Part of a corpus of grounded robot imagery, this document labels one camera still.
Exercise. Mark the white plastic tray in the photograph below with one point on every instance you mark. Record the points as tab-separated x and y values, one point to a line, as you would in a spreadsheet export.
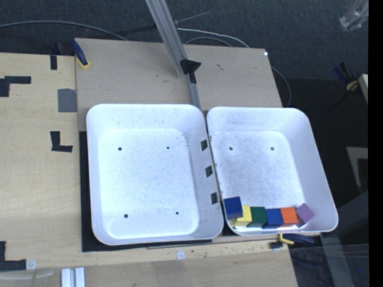
146	178
257	172

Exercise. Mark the dark blue cube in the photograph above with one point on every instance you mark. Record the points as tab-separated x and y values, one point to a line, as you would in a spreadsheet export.
232	207

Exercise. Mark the pale brown flat board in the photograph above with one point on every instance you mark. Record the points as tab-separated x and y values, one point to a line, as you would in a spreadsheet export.
128	76

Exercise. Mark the yellow cube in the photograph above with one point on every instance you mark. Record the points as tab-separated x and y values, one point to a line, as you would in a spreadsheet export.
246	214

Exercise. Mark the green cube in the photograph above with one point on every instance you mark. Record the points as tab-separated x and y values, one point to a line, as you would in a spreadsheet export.
258	214

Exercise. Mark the orange cube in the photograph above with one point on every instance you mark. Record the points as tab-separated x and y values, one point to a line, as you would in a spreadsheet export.
289	215

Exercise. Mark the purple cube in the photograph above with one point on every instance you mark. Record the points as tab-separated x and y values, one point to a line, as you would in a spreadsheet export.
305	213

